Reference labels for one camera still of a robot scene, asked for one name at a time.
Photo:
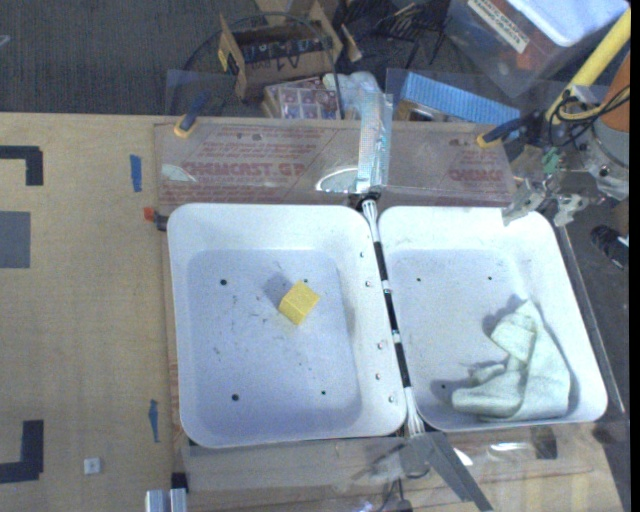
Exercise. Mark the brown cardboard board red print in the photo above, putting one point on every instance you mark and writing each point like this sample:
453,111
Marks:
250,165

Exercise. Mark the black cylinder on white bracket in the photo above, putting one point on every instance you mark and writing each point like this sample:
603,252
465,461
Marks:
610,246

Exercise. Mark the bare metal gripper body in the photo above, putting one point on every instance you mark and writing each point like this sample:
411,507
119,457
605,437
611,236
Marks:
607,180

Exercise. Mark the pale green cloth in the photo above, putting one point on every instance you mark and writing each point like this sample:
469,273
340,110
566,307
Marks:
530,380

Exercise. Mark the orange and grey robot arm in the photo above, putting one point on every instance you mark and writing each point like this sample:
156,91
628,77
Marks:
617,107

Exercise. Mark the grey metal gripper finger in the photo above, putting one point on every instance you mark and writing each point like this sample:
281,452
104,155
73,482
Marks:
567,207
522,200

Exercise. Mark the thin black and white rod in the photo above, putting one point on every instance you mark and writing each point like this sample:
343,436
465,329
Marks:
389,300

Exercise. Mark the white plastic tray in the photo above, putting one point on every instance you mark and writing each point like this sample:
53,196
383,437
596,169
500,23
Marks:
260,360
450,300

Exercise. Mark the yellow cube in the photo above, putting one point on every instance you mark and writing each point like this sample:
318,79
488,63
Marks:
299,302

